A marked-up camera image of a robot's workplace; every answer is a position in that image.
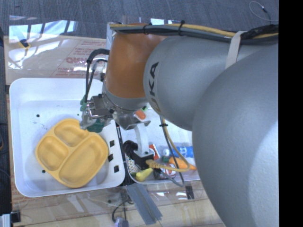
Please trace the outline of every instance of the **cable tie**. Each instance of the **cable tie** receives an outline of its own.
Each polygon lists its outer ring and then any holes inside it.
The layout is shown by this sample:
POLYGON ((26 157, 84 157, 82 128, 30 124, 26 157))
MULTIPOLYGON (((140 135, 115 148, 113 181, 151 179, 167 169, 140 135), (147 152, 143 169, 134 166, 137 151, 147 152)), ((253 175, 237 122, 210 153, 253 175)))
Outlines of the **cable tie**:
POLYGON ((152 25, 152 23, 149 23, 149 24, 143 26, 143 34, 145 34, 145 35, 149 35, 149 33, 145 32, 145 27, 148 26, 148 25, 152 25))
POLYGON ((181 35, 181 27, 182 27, 184 24, 185 24, 185 21, 184 21, 184 20, 181 20, 181 24, 180 24, 179 29, 178 29, 178 35, 179 35, 179 36, 182 36, 182 35, 181 35))

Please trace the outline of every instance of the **gray carpet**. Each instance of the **gray carpet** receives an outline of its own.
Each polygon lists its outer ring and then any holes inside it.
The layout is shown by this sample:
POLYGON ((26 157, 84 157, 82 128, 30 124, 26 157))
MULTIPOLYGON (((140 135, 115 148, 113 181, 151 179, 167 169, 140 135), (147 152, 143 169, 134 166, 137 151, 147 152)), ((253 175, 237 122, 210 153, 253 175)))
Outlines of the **gray carpet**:
MULTIPOLYGON (((99 38, 105 38, 106 22, 120 22, 122 16, 184 20, 188 24, 238 31, 278 24, 279 0, 0 0, 0 27, 5 35, 9 33, 10 15, 38 17, 45 22, 85 22, 77 35, 99 38), (264 6, 267 14, 256 2, 264 6)), ((0 170, 9 173, 3 56, 0 47, 0 133, 5 143, 0 152, 0 170)), ((10 211, 9 181, 1 172, 0 215, 10 211)))

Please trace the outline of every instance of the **yellow plate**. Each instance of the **yellow plate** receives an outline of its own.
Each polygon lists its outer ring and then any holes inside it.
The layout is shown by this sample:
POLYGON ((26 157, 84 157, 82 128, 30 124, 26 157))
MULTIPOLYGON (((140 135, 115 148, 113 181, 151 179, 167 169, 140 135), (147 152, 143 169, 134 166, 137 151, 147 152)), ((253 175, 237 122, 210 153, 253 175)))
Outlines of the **yellow plate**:
POLYGON ((71 188, 87 184, 108 157, 107 143, 97 134, 82 130, 76 119, 64 119, 39 141, 36 158, 55 179, 71 188))

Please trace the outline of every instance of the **white tray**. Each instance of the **white tray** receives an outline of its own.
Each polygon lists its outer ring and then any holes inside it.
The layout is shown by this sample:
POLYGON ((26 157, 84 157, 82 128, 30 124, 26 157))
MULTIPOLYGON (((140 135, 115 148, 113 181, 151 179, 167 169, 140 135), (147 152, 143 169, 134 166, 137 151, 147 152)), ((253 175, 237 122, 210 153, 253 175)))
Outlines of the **white tray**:
MULTIPOLYGON (((98 95, 102 82, 92 82, 89 98, 98 95)), ((113 159, 81 188, 68 188, 43 168, 35 157, 39 140, 59 121, 81 119, 80 100, 85 92, 85 79, 18 79, 9 89, 12 147, 15 182, 18 191, 27 197, 41 197, 116 187, 125 177, 115 122, 105 127, 100 136, 107 142, 113 159)))

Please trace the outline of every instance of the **white velcro strap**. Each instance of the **white velcro strap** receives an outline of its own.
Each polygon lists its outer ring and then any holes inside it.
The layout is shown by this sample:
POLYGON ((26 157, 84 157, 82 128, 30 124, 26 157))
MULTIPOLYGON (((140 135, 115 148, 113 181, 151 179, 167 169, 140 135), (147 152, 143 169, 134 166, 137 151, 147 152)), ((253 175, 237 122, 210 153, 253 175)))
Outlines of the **white velcro strap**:
POLYGON ((226 66, 225 69, 229 68, 231 65, 237 62, 240 42, 241 42, 241 34, 246 31, 238 31, 231 40, 231 44, 229 46, 228 55, 226 58, 226 66))

